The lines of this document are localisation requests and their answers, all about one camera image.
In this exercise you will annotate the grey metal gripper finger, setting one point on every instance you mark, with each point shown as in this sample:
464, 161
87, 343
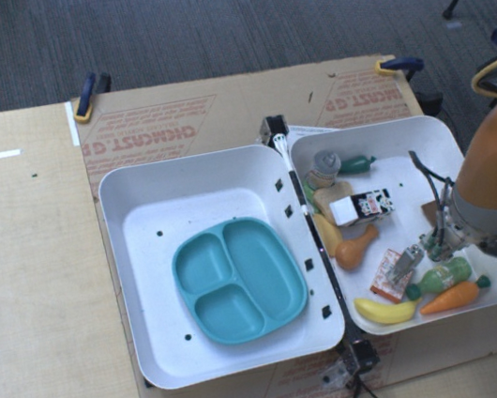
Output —
413, 255
397, 273

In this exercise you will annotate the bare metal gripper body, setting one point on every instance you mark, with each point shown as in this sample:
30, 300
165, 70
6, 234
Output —
449, 243

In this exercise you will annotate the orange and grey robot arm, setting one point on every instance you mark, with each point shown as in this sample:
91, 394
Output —
495, 168

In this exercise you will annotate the orange and white carton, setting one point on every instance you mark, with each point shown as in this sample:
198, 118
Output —
388, 290

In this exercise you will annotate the green plastic bottle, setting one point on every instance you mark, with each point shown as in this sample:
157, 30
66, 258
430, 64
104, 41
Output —
443, 275

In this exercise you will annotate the brown flat biscuit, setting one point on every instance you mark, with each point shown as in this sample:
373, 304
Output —
430, 211

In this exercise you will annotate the yellow banana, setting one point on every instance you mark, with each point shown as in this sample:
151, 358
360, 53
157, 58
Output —
385, 312

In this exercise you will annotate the orange toy chicken drumstick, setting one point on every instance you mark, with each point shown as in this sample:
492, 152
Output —
350, 251

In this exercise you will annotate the orange carrot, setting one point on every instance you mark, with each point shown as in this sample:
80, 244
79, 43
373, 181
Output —
451, 296

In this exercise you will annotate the black and white milk carton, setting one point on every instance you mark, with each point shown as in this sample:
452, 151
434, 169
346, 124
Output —
369, 206

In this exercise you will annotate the yellow toy food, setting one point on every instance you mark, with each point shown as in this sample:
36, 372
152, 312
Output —
328, 234

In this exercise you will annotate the thin black and white rod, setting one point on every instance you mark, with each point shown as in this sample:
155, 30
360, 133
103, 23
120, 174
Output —
318, 238

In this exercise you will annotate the tan toy bread slice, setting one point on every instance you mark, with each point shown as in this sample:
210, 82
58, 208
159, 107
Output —
324, 196

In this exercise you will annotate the dark green toy vegetable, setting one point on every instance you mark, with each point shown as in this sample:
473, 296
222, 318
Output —
356, 165

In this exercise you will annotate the white plastic tray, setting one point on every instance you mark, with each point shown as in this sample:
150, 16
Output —
153, 305
409, 136

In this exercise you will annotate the light green toy food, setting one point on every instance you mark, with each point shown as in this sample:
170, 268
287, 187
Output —
308, 192

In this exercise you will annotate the small bottle with grey cap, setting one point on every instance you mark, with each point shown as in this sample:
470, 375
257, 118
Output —
325, 168

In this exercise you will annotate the teal divided plate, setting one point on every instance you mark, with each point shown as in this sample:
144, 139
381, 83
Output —
260, 263

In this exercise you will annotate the white paper sheet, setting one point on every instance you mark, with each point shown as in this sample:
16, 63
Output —
307, 128

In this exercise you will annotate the brown cardboard board, red print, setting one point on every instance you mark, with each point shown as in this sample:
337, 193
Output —
169, 126

